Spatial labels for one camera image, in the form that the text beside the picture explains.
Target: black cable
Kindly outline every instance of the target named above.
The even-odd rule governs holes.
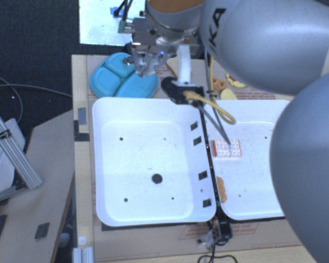
[[[114,16],[118,17],[120,15],[120,11],[126,5],[128,0],[123,0],[122,4],[114,11]]]
[[[211,84],[210,84],[210,81],[209,81],[207,50],[205,50],[205,70],[206,70],[206,82],[207,82],[207,86],[208,86],[208,88],[210,89],[210,85],[211,85]],[[211,101],[213,101],[213,95],[212,95],[211,92],[208,93],[208,96],[209,96],[209,99],[210,99]],[[214,113],[214,115],[215,115],[215,118],[216,118],[216,120],[217,120],[217,122],[218,122],[218,124],[219,124],[219,129],[220,129],[220,131],[218,130],[217,127],[216,127],[216,129],[217,129],[217,130],[219,131],[219,133],[222,135],[222,137],[224,138],[224,140],[226,141],[226,143],[227,143],[228,145],[231,145],[231,142],[230,142],[230,140],[229,140],[229,138],[228,138],[228,136],[227,136],[227,134],[226,134],[226,132],[225,132],[225,130],[224,130],[224,128],[223,128],[223,125],[222,125],[222,123],[221,123],[221,121],[220,121],[220,118],[219,118],[219,116],[218,116],[217,110],[214,109],[214,108],[212,108],[212,110],[213,110],[213,113]]]
[[[7,85],[10,85],[9,82],[7,82],[4,78],[1,78],[0,77],[0,81],[7,84]],[[23,117],[23,102],[22,102],[22,98],[21,96],[19,95],[19,93],[17,92],[17,90],[13,87],[11,87],[11,90],[15,93],[15,95],[17,96],[18,98],[18,101],[20,103],[20,116],[18,117],[18,120],[17,120],[17,124],[19,124],[22,120],[22,117]]]
[[[237,262],[237,259],[232,256],[232,255],[222,255],[222,256],[215,256],[215,246],[213,246],[213,249],[212,249],[212,255],[201,255],[198,259],[197,259],[197,263],[201,263],[201,260],[203,258],[209,258],[209,262],[208,263],[213,263],[214,259],[223,259],[223,258],[232,258],[234,260],[235,263],[238,263]]]
[[[70,95],[70,94],[59,92],[58,90],[51,90],[51,89],[48,89],[48,88],[38,87],[36,85],[25,85],[25,84],[5,84],[5,85],[0,85],[0,88],[3,88],[3,87],[19,87],[19,88],[38,89],[38,90],[44,90],[45,92],[50,92],[50,93],[54,93],[54,94],[59,94],[59,95],[62,95],[62,96],[66,96],[68,98],[72,98],[72,95]]]
[[[222,247],[222,246],[226,245],[227,242],[228,242],[228,241],[223,241],[223,242],[218,241],[218,242],[216,243],[216,245],[219,246],[219,247]]]
[[[131,7],[133,1],[134,1],[134,0],[130,0],[129,3],[128,3],[128,6],[127,6],[127,13],[126,13],[126,19],[127,19],[127,17],[128,17],[129,9],[130,9],[130,7]]]
[[[124,11],[123,11],[123,15],[122,15],[122,20],[126,21],[127,20],[127,16],[128,16],[128,0],[126,0],[126,3],[124,5]]]

